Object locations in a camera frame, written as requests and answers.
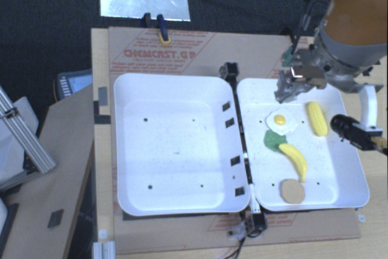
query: tray hole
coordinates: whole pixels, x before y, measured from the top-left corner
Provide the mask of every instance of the tray hole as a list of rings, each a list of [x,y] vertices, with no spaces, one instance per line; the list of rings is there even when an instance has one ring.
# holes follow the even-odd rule
[[[229,120],[225,121],[225,127],[228,128],[228,127],[234,125],[234,123],[235,123],[235,119],[234,118],[229,119]]]
[[[230,108],[230,101],[228,101],[226,104],[222,105],[222,111],[226,111]]]
[[[234,158],[230,159],[230,166],[234,166],[236,164],[239,164],[241,162],[240,156],[235,156]]]
[[[235,189],[235,196],[236,197],[238,197],[239,195],[244,195],[244,194],[245,194],[244,187],[240,187],[240,188]]]

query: toy banana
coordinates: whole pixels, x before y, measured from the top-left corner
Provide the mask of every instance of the toy banana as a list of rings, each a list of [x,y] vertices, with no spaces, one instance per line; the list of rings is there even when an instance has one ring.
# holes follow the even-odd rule
[[[279,149],[288,155],[292,161],[295,162],[298,173],[301,177],[301,182],[306,182],[306,173],[307,173],[307,161],[302,155],[302,153],[293,145],[290,144],[280,144]]]
[[[318,136],[326,136],[327,124],[319,104],[316,101],[309,102],[308,110],[314,132]]]

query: white tray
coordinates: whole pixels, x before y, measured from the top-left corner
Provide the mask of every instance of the white tray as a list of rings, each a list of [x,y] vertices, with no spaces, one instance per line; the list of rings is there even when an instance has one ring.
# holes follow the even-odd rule
[[[114,97],[118,200],[125,212],[238,212],[247,206],[235,104],[225,81],[128,73],[116,80]],[[234,124],[226,127],[228,120]],[[231,165],[236,156],[240,163]]]
[[[273,211],[365,205],[369,189],[356,148],[342,143],[331,129],[327,136],[317,137],[307,115],[310,101],[319,102],[328,124],[334,115],[345,114],[339,91],[327,86],[280,105],[275,90],[272,79],[244,79],[238,84],[260,205]],[[246,208],[250,193],[235,104],[224,80],[128,73],[116,80],[114,97],[118,200],[125,212],[146,216]],[[280,107],[299,122],[286,137],[309,165],[301,204],[288,204],[280,196],[283,180],[299,179],[293,163],[264,145],[265,118]]]
[[[260,205],[268,210],[306,210],[361,207],[369,200],[369,189],[355,147],[339,139],[330,129],[336,114],[346,114],[337,89],[327,86],[298,95],[296,101],[279,104],[274,91],[277,80],[244,79],[238,84],[242,123],[255,184],[255,195]],[[325,116],[329,134],[314,134],[306,104],[317,101]],[[279,185],[285,179],[299,176],[287,156],[264,145],[269,129],[265,118],[274,110],[286,108],[299,122],[294,132],[286,134],[287,141],[302,152],[309,165],[303,183],[306,198],[301,204],[287,204],[280,196]]]

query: yellow toy corn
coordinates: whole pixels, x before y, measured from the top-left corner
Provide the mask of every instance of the yellow toy corn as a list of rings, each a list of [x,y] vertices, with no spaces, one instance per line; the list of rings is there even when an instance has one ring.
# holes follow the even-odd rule
[[[327,124],[319,104],[316,101],[309,102],[308,110],[314,132],[318,136],[326,136],[328,133]]]

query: wooden table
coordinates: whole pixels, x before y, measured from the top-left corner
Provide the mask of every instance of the wooden table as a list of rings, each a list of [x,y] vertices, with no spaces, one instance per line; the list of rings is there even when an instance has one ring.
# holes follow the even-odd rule
[[[19,206],[2,258],[67,258],[92,165],[93,134],[91,87],[50,107],[39,140],[57,166],[4,198],[7,206]],[[61,217],[49,227],[52,213]]]
[[[109,85],[109,33],[106,29],[92,31],[94,100],[98,101],[101,86]],[[371,77],[360,77],[360,82],[385,83],[387,81],[387,58],[375,66]],[[358,95],[344,95],[347,113],[360,119],[361,108]],[[387,87],[378,94],[378,126],[387,136]],[[110,114],[109,99],[99,107],[100,115]],[[112,204],[112,156],[110,126],[95,126],[96,188],[99,241],[114,240],[114,221]],[[360,223],[361,238],[352,240],[319,241],[308,243],[276,244],[243,247],[240,258],[384,258],[388,254],[388,200],[387,200],[387,157],[378,152],[360,152],[367,182],[370,188],[370,201],[357,211],[365,217]],[[119,259],[152,258],[222,258],[232,249],[200,249],[190,251],[157,252],[146,254],[117,255]]]

